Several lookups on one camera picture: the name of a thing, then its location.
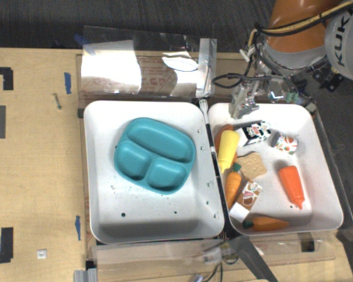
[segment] teal plate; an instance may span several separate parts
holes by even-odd
[[[124,179],[153,192],[172,194],[186,182],[195,155],[194,142],[186,134],[142,117],[124,130],[114,164]]]

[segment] soda can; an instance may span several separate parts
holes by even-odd
[[[272,139],[271,146],[293,155],[298,147],[298,140],[277,132]]]

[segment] plastic tray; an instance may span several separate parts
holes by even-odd
[[[134,119],[115,150],[117,172],[150,191],[179,190],[195,161],[195,145],[184,133],[150,118]]]
[[[115,147],[137,118],[164,122],[186,134],[196,158],[173,194],[149,191],[124,179],[114,166]],[[129,243],[215,237],[224,228],[204,116],[185,102],[96,101],[84,111],[91,231],[99,241]]]
[[[299,105],[259,106],[258,110],[235,120],[230,117],[227,103],[217,103],[209,109],[209,122],[213,136],[226,124],[264,120],[271,125],[272,135],[267,140],[237,149],[238,156],[259,153],[267,168],[265,174],[254,178],[262,186],[262,193],[247,219],[256,215],[271,216],[287,220],[289,226],[283,230],[255,232],[243,229],[241,223],[231,219],[232,226],[239,233],[249,236],[338,229],[344,216],[311,115]],[[272,137],[276,132],[299,140],[297,151],[293,155],[271,147]],[[305,194],[302,210],[290,203],[278,177],[278,170],[288,165],[295,165],[301,176]],[[223,184],[228,172],[226,170],[222,175]]]

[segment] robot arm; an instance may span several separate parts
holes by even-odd
[[[306,105],[307,83],[334,90],[344,77],[353,80],[353,0],[276,0],[269,28],[256,26],[241,53],[255,77],[236,83],[233,118],[257,109],[256,96],[286,103],[303,96]]]

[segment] wooden table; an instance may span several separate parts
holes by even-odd
[[[76,57],[80,50],[0,48],[0,67],[14,71],[14,90],[3,90],[6,136],[0,139],[0,235],[14,228],[14,257],[0,264],[3,281],[72,281],[85,268],[86,229]],[[218,55],[217,75],[240,70],[233,53]],[[71,93],[64,73],[71,74]],[[53,93],[57,93],[61,109]],[[81,239],[75,226],[81,222]],[[330,261],[272,266],[280,281],[353,281],[344,248],[330,240]],[[47,258],[37,250],[47,249]],[[144,281],[190,281],[191,275]],[[224,281],[253,280],[249,270],[224,272]]]

